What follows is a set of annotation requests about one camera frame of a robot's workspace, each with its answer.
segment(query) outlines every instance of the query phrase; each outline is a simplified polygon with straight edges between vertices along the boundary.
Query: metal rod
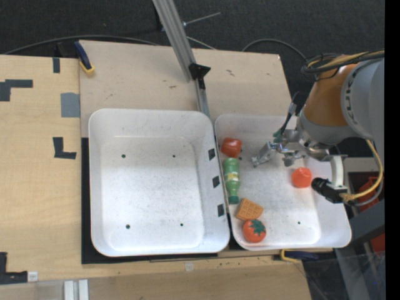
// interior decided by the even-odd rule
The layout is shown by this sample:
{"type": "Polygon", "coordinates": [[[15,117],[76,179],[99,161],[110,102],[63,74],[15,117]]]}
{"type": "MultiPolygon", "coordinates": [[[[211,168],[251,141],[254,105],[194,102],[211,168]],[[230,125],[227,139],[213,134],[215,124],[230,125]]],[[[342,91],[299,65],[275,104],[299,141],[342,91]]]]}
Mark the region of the metal rod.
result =
{"type": "Polygon", "coordinates": [[[196,22],[198,22],[198,21],[202,21],[202,20],[205,20],[205,19],[208,19],[208,18],[211,18],[211,17],[215,17],[215,16],[218,16],[218,15],[220,15],[220,14],[221,14],[220,12],[217,12],[217,13],[210,14],[210,15],[208,15],[208,16],[199,17],[199,18],[197,18],[197,19],[190,20],[190,21],[188,21],[188,22],[183,22],[183,26],[186,27],[188,24],[196,23],[196,22]]]}
{"type": "MultiPolygon", "coordinates": [[[[192,80],[189,66],[196,63],[183,23],[176,10],[173,0],[152,0],[165,32],[174,49],[175,55],[182,68],[186,80],[192,80]]],[[[197,110],[209,116],[208,102],[205,90],[199,87],[196,80],[197,110]]]]}

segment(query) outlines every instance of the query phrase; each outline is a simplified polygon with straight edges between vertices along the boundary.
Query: green toy bottle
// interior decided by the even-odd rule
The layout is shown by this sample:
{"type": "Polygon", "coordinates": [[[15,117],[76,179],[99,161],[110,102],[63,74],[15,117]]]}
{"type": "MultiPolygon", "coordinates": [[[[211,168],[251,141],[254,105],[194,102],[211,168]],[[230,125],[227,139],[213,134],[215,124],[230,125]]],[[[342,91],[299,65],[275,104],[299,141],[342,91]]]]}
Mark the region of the green toy bottle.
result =
{"type": "Polygon", "coordinates": [[[234,157],[226,158],[222,164],[224,169],[225,187],[228,193],[229,204],[238,204],[239,180],[239,160],[234,157]]]}

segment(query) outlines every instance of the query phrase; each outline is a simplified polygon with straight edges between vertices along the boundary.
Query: toy food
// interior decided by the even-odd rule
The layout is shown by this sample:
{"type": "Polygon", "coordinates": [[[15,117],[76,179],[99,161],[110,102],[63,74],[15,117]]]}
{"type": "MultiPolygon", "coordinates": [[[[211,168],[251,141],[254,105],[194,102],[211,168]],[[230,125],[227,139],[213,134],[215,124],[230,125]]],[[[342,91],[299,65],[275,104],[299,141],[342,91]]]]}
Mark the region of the toy food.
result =
{"type": "Polygon", "coordinates": [[[244,238],[250,243],[259,243],[267,235],[265,225],[257,219],[247,220],[242,229],[244,238]]]}
{"type": "Polygon", "coordinates": [[[221,152],[230,158],[237,158],[240,155],[242,141],[227,137],[221,146],[221,152]]]}
{"type": "Polygon", "coordinates": [[[239,180],[239,160],[234,157],[227,157],[223,164],[225,187],[228,193],[229,204],[238,204],[239,180]]]}
{"type": "Polygon", "coordinates": [[[264,208],[258,204],[243,198],[236,211],[236,217],[240,220],[257,219],[264,211],[264,208]]]}
{"type": "Polygon", "coordinates": [[[306,167],[299,167],[292,172],[292,184],[297,188],[306,188],[311,184],[311,171],[306,167]]]}

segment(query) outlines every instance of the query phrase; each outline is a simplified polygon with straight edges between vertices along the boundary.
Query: white tray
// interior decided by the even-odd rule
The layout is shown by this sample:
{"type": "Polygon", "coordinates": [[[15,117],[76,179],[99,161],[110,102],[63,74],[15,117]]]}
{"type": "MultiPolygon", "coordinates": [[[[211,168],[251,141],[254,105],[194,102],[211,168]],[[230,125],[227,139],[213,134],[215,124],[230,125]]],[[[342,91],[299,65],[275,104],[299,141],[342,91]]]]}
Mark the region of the white tray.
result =
{"type": "Polygon", "coordinates": [[[213,125],[203,113],[98,110],[89,161],[91,238],[100,253],[216,253],[228,244],[213,125]]]}
{"type": "MultiPolygon", "coordinates": [[[[351,229],[343,204],[327,201],[311,187],[298,189],[291,184],[292,171],[301,166],[309,168],[313,178],[332,179],[328,162],[298,159],[293,166],[285,167],[283,155],[276,154],[269,162],[253,167],[251,157],[273,140],[273,133],[284,120],[280,116],[223,114],[215,122],[219,145],[226,137],[242,141],[239,198],[248,198],[264,208],[259,220],[265,224],[267,236],[259,243],[250,243],[242,234],[243,221],[234,216],[239,205],[229,205],[234,238],[252,251],[344,247],[351,239],[351,229]]],[[[292,129],[295,121],[292,118],[288,128],[292,129]]],[[[225,158],[220,153],[221,162],[225,158]]]]}

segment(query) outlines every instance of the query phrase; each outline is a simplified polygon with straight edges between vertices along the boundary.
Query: black tape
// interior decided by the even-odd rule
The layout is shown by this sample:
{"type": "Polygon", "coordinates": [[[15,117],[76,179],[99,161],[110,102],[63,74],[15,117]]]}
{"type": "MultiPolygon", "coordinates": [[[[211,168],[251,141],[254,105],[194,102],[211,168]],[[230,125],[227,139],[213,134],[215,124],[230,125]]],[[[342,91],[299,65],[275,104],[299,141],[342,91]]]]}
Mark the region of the black tape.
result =
{"type": "Polygon", "coordinates": [[[60,59],[57,57],[52,59],[52,71],[53,73],[60,73],[60,59]]]}
{"type": "Polygon", "coordinates": [[[214,186],[214,188],[216,188],[218,184],[219,184],[219,176],[213,177],[212,185],[214,186]]]}
{"type": "Polygon", "coordinates": [[[8,85],[10,88],[32,88],[33,80],[6,79],[6,85],[8,85]]]}
{"type": "Polygon", "coordinates": [[[28,281],[28,272],[7,272],[7,253],[0,252],[0,284],[26,283],[28,281]]]}
{"type": "Polygon", "coordinates": [[[6,79],[0,82],[0,101],[10,101],[11,88],[32,88],[33,80],[6,79]]]}
{"type": "Polygon", "coordinates": [[[214,157],[215,157],[215,149],[213,148],[213,149],[210,149],[210,150],[208,151],[208,158],[209,158],[210,160],[212,160],[214,157]]]}
{"type": "Polygon", "coordinates": [[[0,82],[0,101],[10,101],[11,88],[5,83],[0,82]]]}
{"type": "Polygon", "coordinates": [[[223,204],[218,204],[218,216],[221,217],[225,214],[225,209],[223,204]]]}
{"type": "Polygon", "coordinates": [[[53,137],[54,157],[62,159],[75,159],[76,152],[64,152],[64,139],[62,137],[53,137]]]}

